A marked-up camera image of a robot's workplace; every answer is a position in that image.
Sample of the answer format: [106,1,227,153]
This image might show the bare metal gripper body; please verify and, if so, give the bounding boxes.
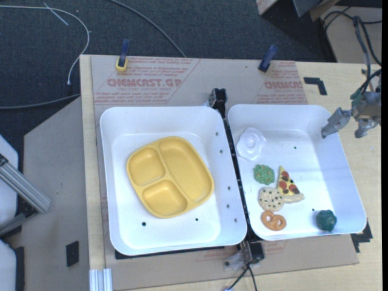
[351,91,382,121]

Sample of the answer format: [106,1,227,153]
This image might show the white plastic tray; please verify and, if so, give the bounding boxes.
[99,105,248,256]
[227,104,368,242]

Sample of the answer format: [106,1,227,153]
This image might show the pizza slice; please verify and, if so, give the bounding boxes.
[276,166,305,204]

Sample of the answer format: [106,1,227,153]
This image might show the white fried egg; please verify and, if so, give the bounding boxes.
[236,127,267,162]

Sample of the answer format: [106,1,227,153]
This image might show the green peas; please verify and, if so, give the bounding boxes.
[253,164,275,185]

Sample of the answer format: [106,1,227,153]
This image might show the dark green broccoli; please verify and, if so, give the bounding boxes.
[316,209,338,232]

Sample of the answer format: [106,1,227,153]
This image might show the beige chocolate chip biscuit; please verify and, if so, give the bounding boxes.
[258,187,286,212]

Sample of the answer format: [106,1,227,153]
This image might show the thin black rod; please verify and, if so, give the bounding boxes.
[220,107,252,248]

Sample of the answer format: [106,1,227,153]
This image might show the orange pretzel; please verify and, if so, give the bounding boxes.
[261,210,287,232]

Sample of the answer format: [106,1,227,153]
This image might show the brown cardboard board red print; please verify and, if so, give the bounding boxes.
[90,55,360,275]

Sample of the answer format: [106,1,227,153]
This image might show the yellow divided plate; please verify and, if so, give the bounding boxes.
[125,136,215,219]

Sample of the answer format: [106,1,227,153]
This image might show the black block with thin wires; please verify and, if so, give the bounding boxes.
[209,87,229,111]
[238,241,266,265]

